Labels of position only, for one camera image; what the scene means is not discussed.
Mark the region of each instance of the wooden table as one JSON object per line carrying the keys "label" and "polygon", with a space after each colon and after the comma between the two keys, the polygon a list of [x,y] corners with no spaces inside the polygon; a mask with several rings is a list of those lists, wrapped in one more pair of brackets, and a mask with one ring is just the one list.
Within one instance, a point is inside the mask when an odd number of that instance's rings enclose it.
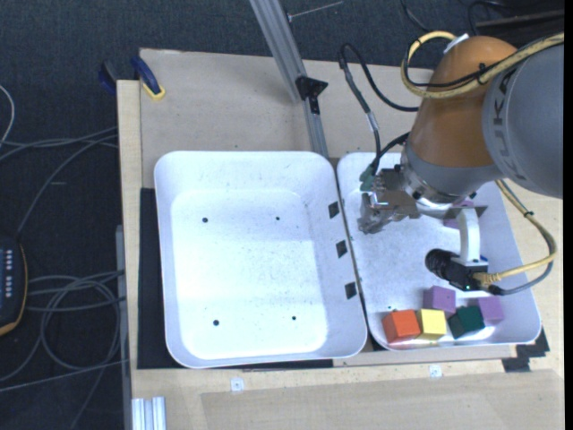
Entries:
{"label": "wooden table", "polygon": [[[157,158],[172,150],[309,150],[302,108],[290,102],[273,59],[152,49],[141,56],[167,94],[154,102],[138,82],[117,84],[131,384],[134,398],[166,398],[167,428],[322,429],[352,422],[378,428],[384,421],[398,428],[484,428],[484,422],[489,428],[533,429],[540,422],[564,428],[561,255],[552,275],[534,289],[551,350],[530,359],[532,373],[505,372],[500,359],[517,355],[506,345],[423,349],[409,356],[366,348],[334,367],[312,370],[137,369],[140,190],[153,187]],[[329,155],[373,151],[372,134],[338,66],[305,66],[309,76],[329,83],[320,98]],[[396,67],[374,66],[372,74],[393,100],[417,104],[401,87]],[[358,70],[355,78],[384,142],[410,129],[413,114],[384,106]],[[562,201],[516,191],[562,249]],[[507,206],[524,262],[541,258],[543,240]],[[244,391],[231,392],[237,377]],[[325,412],[337,418],[325,419]]]}

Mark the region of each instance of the purple block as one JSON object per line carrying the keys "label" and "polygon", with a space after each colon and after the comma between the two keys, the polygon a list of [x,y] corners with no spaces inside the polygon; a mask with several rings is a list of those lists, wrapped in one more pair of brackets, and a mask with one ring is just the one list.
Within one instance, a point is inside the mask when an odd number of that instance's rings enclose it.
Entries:
{"label": "purple block", "polygon": [[482,311],[483,322],[486,325],[495,325],[505,317],[500,297],[480,297],[477,299],[477,306]]}
{"label": "purple block", "polygon": [[423,292],[424,309],[439,309],[446,313],[446,316],[456,312],[456,291],[450,288],[434,285]]}

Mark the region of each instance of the block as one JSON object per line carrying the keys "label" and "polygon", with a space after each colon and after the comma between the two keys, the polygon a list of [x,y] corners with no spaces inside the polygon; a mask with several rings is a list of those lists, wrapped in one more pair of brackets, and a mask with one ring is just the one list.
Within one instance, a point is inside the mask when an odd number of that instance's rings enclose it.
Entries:
{"label": "block", "polygon": [[439,309],[420,309],[416,315],[421,331],[418,339],[438,340],[448,332],[444,311]]}
{"label": "block", "polygon": [[420,335],[420,325],[413,309],[393,311],[382,319],[388,343],[413,340]]}
{"label": "block", "polygon": [[456,313],[456,290],[434,285],[423,292],[422,307],[444,311],[450,317]]}
{"label": "block", "polygon": [[480,297],[477,299],[477,306],[480,308],[483,322],[487,326],[495,325],[505,318],[500,297]]}
{"label": "block", "polygon": [[455,340],[485,328],[482,312],[477,305],[459,307],[448,319],[448,325]]}

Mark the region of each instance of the orange block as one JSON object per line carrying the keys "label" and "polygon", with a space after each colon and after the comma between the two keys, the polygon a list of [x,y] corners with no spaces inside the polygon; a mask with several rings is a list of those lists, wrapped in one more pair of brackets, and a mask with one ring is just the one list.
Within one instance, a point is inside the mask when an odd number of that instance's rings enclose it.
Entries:
{"label": "orange block", "polygon": [[422,332],[413,309],[389,313],[382,319],[382,326],[388,343],[412,340]]}

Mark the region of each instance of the white tray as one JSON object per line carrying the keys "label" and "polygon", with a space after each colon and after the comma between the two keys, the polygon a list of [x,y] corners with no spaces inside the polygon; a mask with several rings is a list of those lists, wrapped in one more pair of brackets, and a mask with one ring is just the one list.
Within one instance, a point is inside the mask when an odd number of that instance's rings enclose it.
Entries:
{"label": "white tray", "polygon": [[155,189],[166,341],[177,362],[238,366],[362,349],[366,323],[326,159],[175,151],[158,161]]}
{"label": "white tray", "polygon": [[[387,153],[381,168],[399,163],[399,153]],[[410,340],[389,344],[381,320],[395,309],[420,309],[423,291],[434,285],[456,291],[458,306],[469,305],[483,291],[464,292],[429,272],[424,264],[427,253],[442,248],[459,253],[459,232],[442,226],[427,216],[390,223],[377,234],[365,235],[358,229],[362,193],[359,176],[374,158],[373,153],[351,153],[338,163],[340,196],[344,205],[348,234],[361,281],[368,326],[372,336],[384,348],[453,348],[468,344],[520,344],[533,341],[541,330],[541,320],[530,289],[501,297],[505,319],[494,327],[454,340],[448,328],[438,341]],[[522,264],[505,211],[500,191],[494,183],[484,185],[473,199],[475,205],[487,205],[480,217],[481,255],[488,259],[491,272],[504,271]],[[524,273],[503,279],[499,286],[514,288],[527,282]]]}

